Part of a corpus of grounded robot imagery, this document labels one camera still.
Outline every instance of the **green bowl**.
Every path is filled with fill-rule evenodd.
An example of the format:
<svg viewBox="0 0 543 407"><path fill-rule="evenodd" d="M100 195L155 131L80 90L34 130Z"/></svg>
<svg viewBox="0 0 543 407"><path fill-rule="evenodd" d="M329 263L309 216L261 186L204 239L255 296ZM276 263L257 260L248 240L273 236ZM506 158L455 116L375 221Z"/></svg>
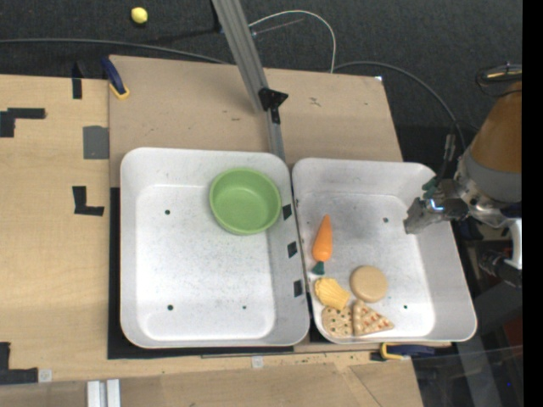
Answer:
<svg viewBox="0 0 543 407"><path fill-rule="evenodd" d="M281 212L274 182L258 170L230 169L211 183L211 211L219 225L238 235L265 231Z"/></svg>

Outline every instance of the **toy sink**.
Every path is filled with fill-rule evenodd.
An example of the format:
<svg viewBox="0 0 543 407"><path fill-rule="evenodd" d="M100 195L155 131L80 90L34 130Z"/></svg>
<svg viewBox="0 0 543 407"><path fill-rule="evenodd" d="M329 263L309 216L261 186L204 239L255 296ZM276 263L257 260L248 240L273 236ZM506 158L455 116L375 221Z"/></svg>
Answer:
<svg viewBox="0 0 543 407"><path fill-rule="evenodd" d="M276 184L282 209L236 235L210 209L225 170ZM270 153L138 148L120 167L120 323L143 348L286 346L309 329L290 173Z"/></svg>
<svg viewBox="0 0 543 407"><path fill-rule="evenodd" d="M302 159L293 169L294 197L313 318L334 343L463 341L477 320L451 225L443 222L407 235L403 220L421 185L434 176L422 164L341 159ZM322 327L323 306L315 295L311 247L324 215L333 227L333 254L325 276L350 290L360 265L387 277L385 297L374 310L395 328L364 337L331 337ZM354 301L351 294L350 304Z"/></svg>

